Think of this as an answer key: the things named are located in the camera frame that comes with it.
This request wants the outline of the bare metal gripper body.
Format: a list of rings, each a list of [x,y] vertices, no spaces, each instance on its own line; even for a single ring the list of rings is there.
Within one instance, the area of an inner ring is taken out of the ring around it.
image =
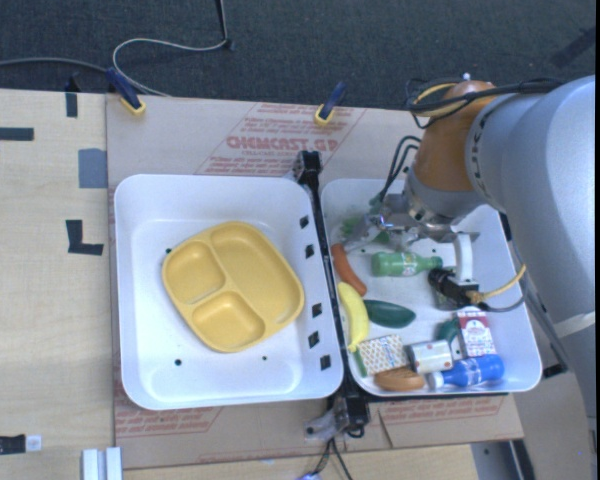
[[[459,234],[456,228],[460,222],[479,206],[476,201],[451,202],[443,203],[442,209],[437,211],[417,195],[402,192],[387,194],[379,208],[370,212],[369,219],[381,231],[451,243]]]

